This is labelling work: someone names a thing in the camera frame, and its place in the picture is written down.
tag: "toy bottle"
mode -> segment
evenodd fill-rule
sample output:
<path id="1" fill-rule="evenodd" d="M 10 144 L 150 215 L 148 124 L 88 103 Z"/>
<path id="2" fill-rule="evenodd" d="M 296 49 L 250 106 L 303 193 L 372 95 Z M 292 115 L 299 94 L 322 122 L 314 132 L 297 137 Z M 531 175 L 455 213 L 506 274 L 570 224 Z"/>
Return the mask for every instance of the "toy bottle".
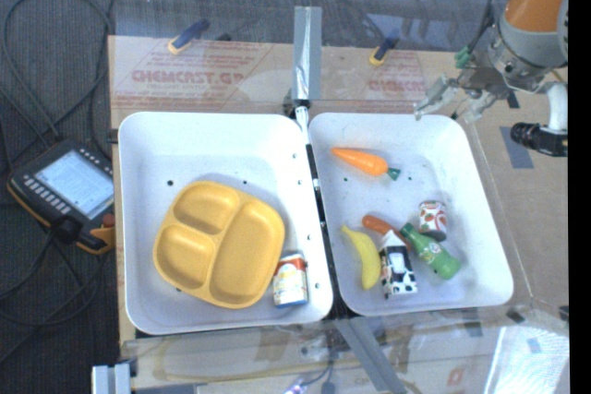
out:
<path id="1" fill-rule="evenodd" d="M 418 257 L 430 265 L 440 278 L 450 280 L 460 270 L 460 261 L 435 239 L 418 232 L 410 223 L 401 228 L 400 233 L 412 244 Z"/>

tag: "toy carrot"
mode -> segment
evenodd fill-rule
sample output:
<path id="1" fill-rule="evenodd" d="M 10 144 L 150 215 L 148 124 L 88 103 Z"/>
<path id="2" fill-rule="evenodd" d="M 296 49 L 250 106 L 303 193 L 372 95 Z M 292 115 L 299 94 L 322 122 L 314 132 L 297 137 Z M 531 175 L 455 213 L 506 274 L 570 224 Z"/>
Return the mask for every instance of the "toy carrot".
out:
<path id="1" fill-rule="evenodd" d="M 350 148 L 331 148 L 331 151 L 341 160 L 373 176 L 388 174 L 395 181 L 400 174 L 399 169 L 389 168 L 381 156 Z"/>

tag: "white plastic tray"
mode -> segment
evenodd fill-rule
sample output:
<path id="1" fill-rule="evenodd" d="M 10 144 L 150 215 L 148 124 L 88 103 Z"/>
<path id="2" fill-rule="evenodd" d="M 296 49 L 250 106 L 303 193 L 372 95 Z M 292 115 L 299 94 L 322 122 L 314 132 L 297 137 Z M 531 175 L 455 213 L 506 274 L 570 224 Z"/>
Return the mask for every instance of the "white plastic tray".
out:
<path id="1" fill-rule="evenodd" d="M 126 306 L 140 330 L 172 334 L 308 323 L 332 307 L 332 286 L 308 158 L 297 124 L 280 115 L 130 115 L 119 128 Z M 271 287 L 254 305 L 226 309 L 177 291 L 152 262 L 156 234 L 176 194 L 211 180 L 273 206 L 283 218 L 283 253 L 308 262 L 308 304 L 277 308 Z"/>
<path id="2" fill-rule="evenodd" d="M 364 316 L 504 304 L 513 277 L 464 130 L 452 119 L 427 115 L 322 113 L 310 123 L 320 188 L 337 280 L 345 303 Z M 332 147 L 373 150 L 402 170 L 396 181 L 364 174 L 331 154 Z M 462 262 L 450 281 L 435 275 L 411 254 L 418 292 L 385 300 L 380 283 L 364 291 L 360 261 L 343 223 L 364 229 L 370 213 L 401 228 L 418 227 L 423 200 L 444 202 L 448 210 L 445 248 Z"/>

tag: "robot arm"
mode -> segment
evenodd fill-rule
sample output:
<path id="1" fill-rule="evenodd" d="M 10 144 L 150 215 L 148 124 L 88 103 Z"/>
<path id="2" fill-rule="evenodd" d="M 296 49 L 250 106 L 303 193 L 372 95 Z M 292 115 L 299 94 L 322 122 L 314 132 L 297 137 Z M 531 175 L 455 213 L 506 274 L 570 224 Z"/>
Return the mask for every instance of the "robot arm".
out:
<path id="1" fill-rule="evenodd" d="M 568 86 L 563 82 L 541 84 L 546 74 L 568 64 L 568 0 L 509 0 L 495 22 L 490 4 L 483 17 L 484 30 L 493 27 L 493 39 L 485 52 L 474 52 L 476 41 L 456 55 L 458 78 L 441 77 L 415 106 L 415 117 L 432 113 L 452 101 L 462 89 L 468 107 L 463 119 L 470 123 L 498 99 L 514 91 L 546 93 L 550 118 L 544 126 L 516 124 L 512 138 L 551 156 L 567 156 Z"/>

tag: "orange carrot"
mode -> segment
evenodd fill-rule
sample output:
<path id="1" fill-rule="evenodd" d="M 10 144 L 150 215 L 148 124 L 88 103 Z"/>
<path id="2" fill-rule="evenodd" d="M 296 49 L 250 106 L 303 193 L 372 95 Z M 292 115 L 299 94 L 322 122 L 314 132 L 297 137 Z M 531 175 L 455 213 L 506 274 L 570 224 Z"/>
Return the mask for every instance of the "orange carrot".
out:
<path id="1" fill-rule="evenodd" d="M 335 156 L 338 156 L 343 161 L 352 164 L 365 173 L 379 176 L 388 172 L 388 163 L 386 160 L 375 154 L 349 148 L 332 148 L 331 151 Z"/>

